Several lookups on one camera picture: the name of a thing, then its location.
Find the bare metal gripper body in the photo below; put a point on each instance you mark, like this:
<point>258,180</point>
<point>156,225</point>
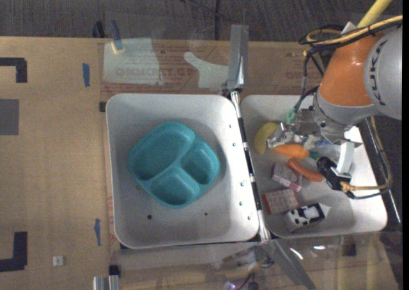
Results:
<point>306,122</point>

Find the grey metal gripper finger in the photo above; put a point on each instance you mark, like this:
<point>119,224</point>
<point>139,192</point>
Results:
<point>286,127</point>
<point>274,141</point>

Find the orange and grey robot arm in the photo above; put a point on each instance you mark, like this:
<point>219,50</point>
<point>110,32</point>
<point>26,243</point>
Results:
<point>348,78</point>

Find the yellow banana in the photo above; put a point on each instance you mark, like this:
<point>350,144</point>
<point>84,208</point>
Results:
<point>262,138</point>

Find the orange carrot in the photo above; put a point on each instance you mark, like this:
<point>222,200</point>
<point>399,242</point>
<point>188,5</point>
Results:
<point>292,151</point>

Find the clear plastic bottle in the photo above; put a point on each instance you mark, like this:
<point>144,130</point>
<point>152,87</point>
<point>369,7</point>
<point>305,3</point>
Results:
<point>321,145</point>

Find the pink carton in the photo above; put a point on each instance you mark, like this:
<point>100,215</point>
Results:
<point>284,176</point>

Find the orange sausage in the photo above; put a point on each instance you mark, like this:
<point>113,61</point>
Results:
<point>305,171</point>

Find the red and beige packet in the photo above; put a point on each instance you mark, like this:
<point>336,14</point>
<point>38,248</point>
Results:
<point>281,201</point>

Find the black and white carton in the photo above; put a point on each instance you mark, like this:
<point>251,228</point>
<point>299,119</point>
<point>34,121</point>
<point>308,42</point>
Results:
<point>305,216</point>

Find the white plastic tray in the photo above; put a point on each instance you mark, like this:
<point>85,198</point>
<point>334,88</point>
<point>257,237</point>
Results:
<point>198,218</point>
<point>351,215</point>

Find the blue divided plate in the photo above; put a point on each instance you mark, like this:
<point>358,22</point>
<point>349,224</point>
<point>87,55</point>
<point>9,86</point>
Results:
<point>163,154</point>

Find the brown cardboard board red print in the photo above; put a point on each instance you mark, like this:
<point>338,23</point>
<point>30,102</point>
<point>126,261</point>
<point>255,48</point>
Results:
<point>179,68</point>

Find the small white square block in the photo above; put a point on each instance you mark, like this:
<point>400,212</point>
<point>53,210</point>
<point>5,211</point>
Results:
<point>57,260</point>

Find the black cylinder on white bracket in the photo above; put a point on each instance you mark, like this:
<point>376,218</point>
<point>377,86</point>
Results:
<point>332,175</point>

